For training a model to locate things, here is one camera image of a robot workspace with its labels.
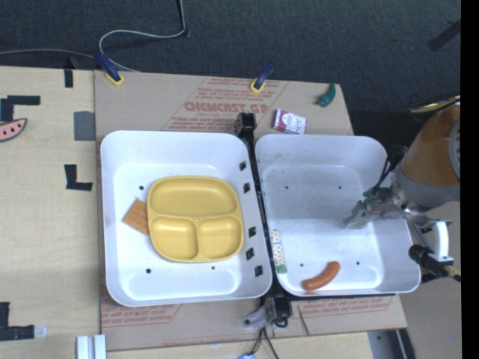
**yellow plate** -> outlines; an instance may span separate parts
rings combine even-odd
[[[237,254],[244,242],[238,195],[222,179],[159,179],[148,192],[147,211],[153,246],[168,260],[226,260]]]

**cardboard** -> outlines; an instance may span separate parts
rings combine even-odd
[[[272,127],[276,110],[281,108],[307,119],[305,134],[353,134],[339,85],[332,104],[324,108],[316,101],[329,84],[268,80],[264,90],[255,95],[248,79],[144,73],[124,73],[124,78],[125,82],[115,87],[103,72],[95,72],[100,256],[104,248],[98,151],[110,132],[228,132],[238,113],[252,112],[259,138],[278,132]],[[253,340],[257,332],[243,329],[242,316],[258,307],[259,300],[250,299],[128,308],[111,300],[104,280],[101,286],[102,333],[113,351]],[[288,326],[274,328],[271,335],[306,337],[403,327],[406,320],[398,296],[304,300],[293,302]]]

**sausage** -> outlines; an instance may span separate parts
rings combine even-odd
[[[327,285],[329,282],[335,279],[335,276],[339,272],[340,267],[341,265],[339,264],[339,262],[336,262],[335,260],[331,261],[330,263],[328,263],[328,265],[321,274],[317,275],[316,277],[304,280],[302,283],[303,289],[307,291],[312,291]]]

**dark fabric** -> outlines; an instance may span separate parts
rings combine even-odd
[[[406,113],[412,97],[460,90],[461,0],[183,2],[190,38],[119,34],[105,41],[107,54],[145,72],[244,78],[272,61],[272,79],[341,84],[355,131],[385,143],[406,143],[416,131]],[[0,51],[52,47],[92,55],[114,29],[180,29],[176,0],[0,0],[0,9]],[[62,68],[66,58],[9,55],[0,64]],[[376,122],[386,119],[388,125]],[[378,132],[384,126],[391,139]]]

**watermelon slice toy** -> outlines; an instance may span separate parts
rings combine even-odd
[[[0,142],[5,142],[15,138],[17,135],[23,132],[26,124],[26,118],[20,118],[7,123],[0,123]]]

